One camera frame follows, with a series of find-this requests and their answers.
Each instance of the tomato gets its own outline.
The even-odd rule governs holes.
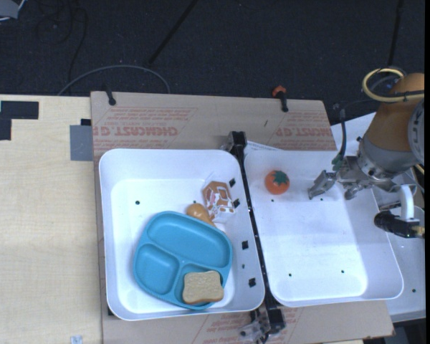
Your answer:
[[[267,190],[274,195],[283,194],[290,187],[290,180],[285,172],[270,171],[264,179]]]

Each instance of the divided blue plate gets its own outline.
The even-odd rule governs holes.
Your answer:
[[[133,259],[138,285],[151,295],[192,310],[214,302],[188,305],[183,301],[183,278],[189,272],[217,271],[221,286],[228,280],[232,245],[224,232],[191,216],[163,211],[145,226]]]

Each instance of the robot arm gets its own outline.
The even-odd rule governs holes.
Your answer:
[[[368,88],[368,81],[380,72],[399,76],[387,95],[378,95]],[[408,210],[413,203],[415,185],[398,185],[392,178],[416,164],[424,165],[424,74],[405,75],[392,68],[374,70],[362,82],[365,94],[381,104],[364,136],[359,139],[356,156],[345,156],[345,136],[337,157],[333,160],[334,172],[322,171],[308,189],[309,198],[325,193],[335,182],[345,189],[345,198],[371,187],[379,187],[389,193],[398,193],[401,216],[378,214],[375,224],[380,228],[403,237],[418,237],[418,223]]]

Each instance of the white plastic tray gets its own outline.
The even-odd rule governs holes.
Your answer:
[[[398,297],[403,278],[387,233],[374,225],[371,190],[346,201],[336,183],[309,200],[307,189],[334,151],[255,150],[245,158],[272,295],[288,307]],[[272,195],[264,177],[284,171],[290,188]]]
[[[239,164],[223,150],[114,149],[100,159],[107,302],[123,320],[215,312],[250,311],[264,299],[264,283]],[[233,247],[224,298],[201,311],[179,307],[142,290],[133,276],[133,255],[150,219],[162,211],[185,213],[203,203],[208,181],[229,183],[235,213],[216,223]]]

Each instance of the bread slice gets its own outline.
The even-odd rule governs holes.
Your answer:
[[[183,301],[188,305],[201,302],[218,302],[223,299],[224,289],[221,286],[220,273],[189,272],[183,278]]]

